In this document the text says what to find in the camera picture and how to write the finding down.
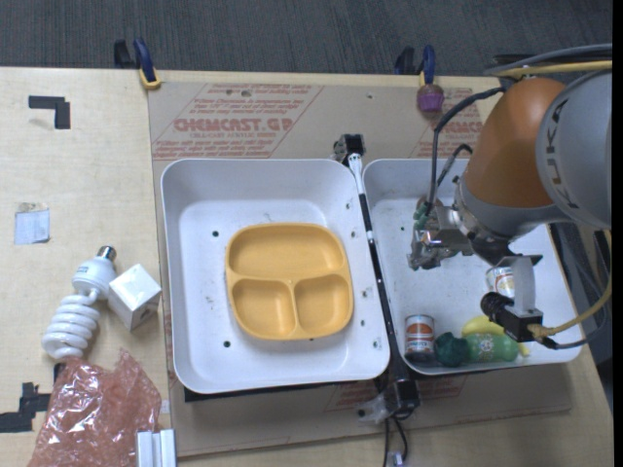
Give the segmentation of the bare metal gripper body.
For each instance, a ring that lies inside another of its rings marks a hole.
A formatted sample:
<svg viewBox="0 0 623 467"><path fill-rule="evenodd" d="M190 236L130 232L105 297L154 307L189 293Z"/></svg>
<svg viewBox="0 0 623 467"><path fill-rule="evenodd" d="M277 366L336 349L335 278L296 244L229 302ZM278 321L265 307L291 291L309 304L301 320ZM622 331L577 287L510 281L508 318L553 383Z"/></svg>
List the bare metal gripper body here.
<svg viewBox="0 0 623 467"><path fill-rule="evenodd" d="M471 256L474 251L458 224L458 213L447 205L433 205L425 214L422 205L414 215L413 258L451 258Z"/></svg>

